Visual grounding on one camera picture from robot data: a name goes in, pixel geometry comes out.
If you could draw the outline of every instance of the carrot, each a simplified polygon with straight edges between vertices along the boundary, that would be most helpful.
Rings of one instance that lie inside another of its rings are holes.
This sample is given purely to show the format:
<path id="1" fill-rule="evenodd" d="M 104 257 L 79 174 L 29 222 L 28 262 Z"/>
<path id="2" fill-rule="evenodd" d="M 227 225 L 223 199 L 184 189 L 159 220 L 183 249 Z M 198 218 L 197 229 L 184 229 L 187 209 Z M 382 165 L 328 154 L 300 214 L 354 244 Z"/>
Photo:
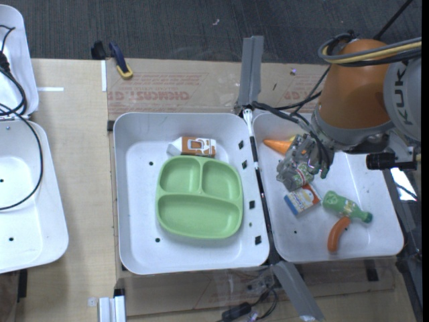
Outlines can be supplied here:
<path id="1" fill-rule="evenodd" d="M 343 231 L 349 226 L 351 220 L 347 216 L 341 217 L 332 227 L 328 237 L 328 251 L 336 252 Z"/>

